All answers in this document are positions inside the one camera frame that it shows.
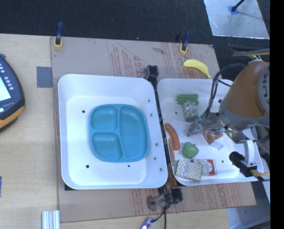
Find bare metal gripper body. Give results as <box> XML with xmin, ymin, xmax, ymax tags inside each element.
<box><xmin>203</xmin><ymin>112</ymin><xmax>248</xmax><ymax>145</ymax></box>

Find orange and white packet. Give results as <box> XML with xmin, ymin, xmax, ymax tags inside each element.
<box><xmin>203</xmin><ymin>129</ymin><xmax>224</xmax><ymax>146</ymax></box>

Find green bell pepper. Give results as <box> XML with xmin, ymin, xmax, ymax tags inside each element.
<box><xmin>182</xmin><ymin>141</ymin><xmax>200</xmax><ymax>159</ymax></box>

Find orange sausage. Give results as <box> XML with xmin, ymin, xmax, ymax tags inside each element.
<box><xmin>164</xmin><ymin>123</ymin><xmax>181</xmax><ymax>151</ymax></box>

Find white plastic tray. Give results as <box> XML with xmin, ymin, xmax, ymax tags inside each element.
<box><xmin>157</xmin><ymin>78</ymin><xmax>267</xmax><ymax>187</ymax></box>
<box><xmin>58</xmin><ymin>73</ymin><xmax>169</xmax><ymax>190</ymax></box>

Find green pea pods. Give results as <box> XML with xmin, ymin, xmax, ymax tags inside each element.
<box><xmin>175</xmin><ymin>94</ymin><xmax>200</xmax><ymax>106</ymax></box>

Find white and orange carton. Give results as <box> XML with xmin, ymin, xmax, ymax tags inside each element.
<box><xmin>191</xmin><ymin>158</ymin><xmax>217</xmax><ymax>177</ymax></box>

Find yellow patterned carton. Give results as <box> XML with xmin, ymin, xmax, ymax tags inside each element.
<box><xmin>174</xmin><ymin>159</ymin><xmax>203</xmax><ymax>182</ymax></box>

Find yellow banana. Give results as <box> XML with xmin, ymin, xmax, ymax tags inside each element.
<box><xmin>183</xmin><ymin>59</ymin><xmax>212</xmax><ymax>79</ymax></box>

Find blue divided plate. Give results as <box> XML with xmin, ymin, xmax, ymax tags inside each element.
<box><xmin>89</xmin><ymin>104</ymin><xmax>150</xmax><ymax>163</ymax></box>

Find brown cardboard board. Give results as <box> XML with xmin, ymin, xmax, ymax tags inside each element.
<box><xmin>50</xmin><ymin>36</ymin><xmax>257</xmax><ymax>223</ymax></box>

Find black cylinder on white bracket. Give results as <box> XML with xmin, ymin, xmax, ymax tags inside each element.
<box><xmin>228</xmin><ymin>139</ymin><xmax>260</xmax><ymax>178</ymax></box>

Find black block with wires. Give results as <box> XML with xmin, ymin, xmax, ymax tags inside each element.
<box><xmin>170</xmin><ymin>187</ymin><xmax>183</xmax><ymax>204</ymax></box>
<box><xmin>142</xmin><ymin>65</ymin><xmax>160</xmax><ymax>81</ymax></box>

